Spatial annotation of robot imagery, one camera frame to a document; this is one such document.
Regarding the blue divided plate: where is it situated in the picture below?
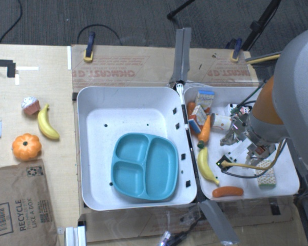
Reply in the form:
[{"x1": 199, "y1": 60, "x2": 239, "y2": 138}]
[{"x1": 110, "y1": 133, "x2": 179, "y2": 201}]

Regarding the orange pumpkin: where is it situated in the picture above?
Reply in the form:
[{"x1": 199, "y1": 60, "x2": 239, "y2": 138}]
[{"x1": 11, "y1": 133, "x2": 43, "y2": 162}]

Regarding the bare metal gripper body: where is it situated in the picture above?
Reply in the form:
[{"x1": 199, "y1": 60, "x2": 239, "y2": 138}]
[{"x1": 230, "y1": 111, "x2": 255, "y2": 145}]

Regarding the orange carrot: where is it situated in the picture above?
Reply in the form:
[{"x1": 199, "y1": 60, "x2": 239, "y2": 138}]
[
  {"x1": 197, "y1": 114, "x2": 211, "y2": 149},
  {"x1": 186, "y1": 101, "x2": 197, "y2": 118}
]

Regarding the yellow banana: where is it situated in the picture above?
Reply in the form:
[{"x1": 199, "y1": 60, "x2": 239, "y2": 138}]
[
  {"x1": 37, "y1": 104, "x2": 61, "y2": 140},
  {"x1": 197, "y1": 147, "x2": 220, "y2": 186}
]

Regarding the white and blue carton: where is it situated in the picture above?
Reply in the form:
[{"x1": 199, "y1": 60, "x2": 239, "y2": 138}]
[{"x1": 195, "y1": 90, "x2": 216, "y2": 113}]

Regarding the pink cupcake with white icing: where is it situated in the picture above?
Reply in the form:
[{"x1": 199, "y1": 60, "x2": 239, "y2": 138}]
[{"x1": 21, "y1": 96, "x2": 41, "y2": 116}]

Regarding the white cup with orange dots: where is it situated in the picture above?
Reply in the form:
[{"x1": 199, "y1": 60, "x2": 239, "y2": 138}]
[{"x1": 210, "y1": 112, "x2": 233, "y2": 132}]

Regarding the white plastic tray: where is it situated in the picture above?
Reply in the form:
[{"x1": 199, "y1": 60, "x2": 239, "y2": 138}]
[
  {"x1": 182, "y1": 86, "x2": 300, "y2": 202},
  {"x1": 76, "y1": 86, "x2": 198, "y2": 212}
]

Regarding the orange sausage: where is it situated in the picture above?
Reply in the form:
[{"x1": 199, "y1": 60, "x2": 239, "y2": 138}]
[{"x1": 211, "y1": 186, "x2": 244, "y2": 199}]

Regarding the brown cardboard board, red print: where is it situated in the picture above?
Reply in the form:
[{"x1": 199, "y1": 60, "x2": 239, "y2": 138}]
[{"x1": 71, "y1": 44, "x2": 306, "y2": 243}]

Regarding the patterned white and green carton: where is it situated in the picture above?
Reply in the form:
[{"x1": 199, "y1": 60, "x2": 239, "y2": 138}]
[{"x1": 255, "y1": 159, "x2": 277, "y2": 189}]

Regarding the brown paper bag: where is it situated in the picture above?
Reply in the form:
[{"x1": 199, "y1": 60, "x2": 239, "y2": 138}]
[{"x1": 0, "y1": 158, "x2": 59, "y2": 246}]

